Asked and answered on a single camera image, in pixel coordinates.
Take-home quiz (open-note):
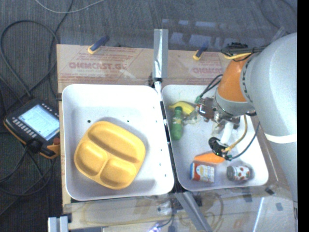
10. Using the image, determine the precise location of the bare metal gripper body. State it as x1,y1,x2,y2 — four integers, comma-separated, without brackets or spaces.
197,97,242,131

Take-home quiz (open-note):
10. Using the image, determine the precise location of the yellow banana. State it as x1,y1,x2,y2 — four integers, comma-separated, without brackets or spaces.
168,101,195,117

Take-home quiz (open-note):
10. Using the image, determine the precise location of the white plastic tray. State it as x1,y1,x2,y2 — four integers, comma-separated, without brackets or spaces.
161,84,269,192
61,83,175,202

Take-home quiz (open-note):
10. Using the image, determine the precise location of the green bottle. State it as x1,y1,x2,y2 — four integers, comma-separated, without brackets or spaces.
170,106,184,141

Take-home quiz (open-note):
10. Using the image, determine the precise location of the orange carrot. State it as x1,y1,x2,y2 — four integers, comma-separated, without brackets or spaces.
194,152,226,165

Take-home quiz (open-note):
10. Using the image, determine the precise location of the orange and white carton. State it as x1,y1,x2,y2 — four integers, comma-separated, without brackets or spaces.
189,161,215,184

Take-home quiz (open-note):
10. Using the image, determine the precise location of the white can with red print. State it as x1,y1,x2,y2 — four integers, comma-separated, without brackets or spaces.
226,165,252,182

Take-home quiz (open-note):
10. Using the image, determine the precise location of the yellow divided plate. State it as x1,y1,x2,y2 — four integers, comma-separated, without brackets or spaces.
73,120,147,191

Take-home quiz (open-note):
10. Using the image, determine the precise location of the brown cardboard board red print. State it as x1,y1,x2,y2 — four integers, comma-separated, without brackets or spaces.
56,43,275,230

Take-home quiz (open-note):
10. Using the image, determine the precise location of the black cylinder on white bracket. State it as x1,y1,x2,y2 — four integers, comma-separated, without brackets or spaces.
208,121,234,160

